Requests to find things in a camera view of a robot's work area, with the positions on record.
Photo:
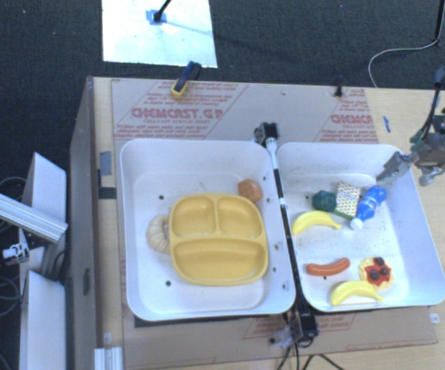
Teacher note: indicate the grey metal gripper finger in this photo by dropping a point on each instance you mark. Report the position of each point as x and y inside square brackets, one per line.
[428, 173]
[393, 167]

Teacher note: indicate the green broccoli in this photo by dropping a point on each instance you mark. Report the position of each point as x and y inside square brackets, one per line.
[323, 200]

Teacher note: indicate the thin black and white rod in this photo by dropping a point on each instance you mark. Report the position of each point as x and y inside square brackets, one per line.
[284, 210]

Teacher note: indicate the beige doughnut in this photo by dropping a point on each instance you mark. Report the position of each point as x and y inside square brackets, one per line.
[156, 235]

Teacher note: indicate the brown bread roll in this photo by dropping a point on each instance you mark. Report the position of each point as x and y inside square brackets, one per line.
[250, 190]

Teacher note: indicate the brown cardboard board red print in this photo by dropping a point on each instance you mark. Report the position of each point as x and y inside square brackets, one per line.
[291, 108]

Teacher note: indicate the yellow banana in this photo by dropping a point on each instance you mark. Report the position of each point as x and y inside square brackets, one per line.
[312, 220]
[353, 291]

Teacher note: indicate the yellow and red pizza slice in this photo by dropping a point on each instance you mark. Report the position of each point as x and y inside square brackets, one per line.
[376, 274]

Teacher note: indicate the white plastic tray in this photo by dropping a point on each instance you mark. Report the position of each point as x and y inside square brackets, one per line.
[365, 245]
[191, 168]

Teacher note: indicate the orange sausage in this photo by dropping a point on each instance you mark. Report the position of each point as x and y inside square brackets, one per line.
[328, 268]

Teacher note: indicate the yellow divided plate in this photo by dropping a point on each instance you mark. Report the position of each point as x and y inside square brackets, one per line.
[218, 245]

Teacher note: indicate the blue plastic bottle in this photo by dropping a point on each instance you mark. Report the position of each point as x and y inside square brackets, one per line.
[369, 206]

